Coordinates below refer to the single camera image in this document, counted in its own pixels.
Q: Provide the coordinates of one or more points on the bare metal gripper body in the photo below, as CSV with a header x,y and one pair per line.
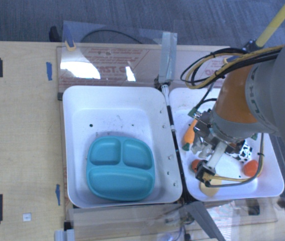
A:
x,y
205,129

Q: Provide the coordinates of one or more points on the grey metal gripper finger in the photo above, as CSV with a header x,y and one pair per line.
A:
x,y
205,152
196,147

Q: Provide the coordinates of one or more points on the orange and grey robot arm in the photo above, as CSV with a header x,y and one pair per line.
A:
x,y
270,97

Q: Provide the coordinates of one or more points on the orange carrot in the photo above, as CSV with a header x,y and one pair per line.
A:
x,y
190,134

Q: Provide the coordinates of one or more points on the small orange round toy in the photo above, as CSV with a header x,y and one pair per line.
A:
x,y
195,164

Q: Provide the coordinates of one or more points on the tan flat toy slice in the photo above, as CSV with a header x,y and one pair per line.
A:
x,y
208,190

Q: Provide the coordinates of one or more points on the black and white spotted carton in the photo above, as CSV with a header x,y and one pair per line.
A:
x,y
245,152

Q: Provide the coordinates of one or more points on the white plastic tray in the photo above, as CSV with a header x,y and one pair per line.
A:
x,y
117,114
232,184

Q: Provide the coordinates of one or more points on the orange oval toy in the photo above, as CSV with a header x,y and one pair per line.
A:
x,y
250,168

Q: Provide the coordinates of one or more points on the blue divided plate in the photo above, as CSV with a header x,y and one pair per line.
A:
x,y
120,169

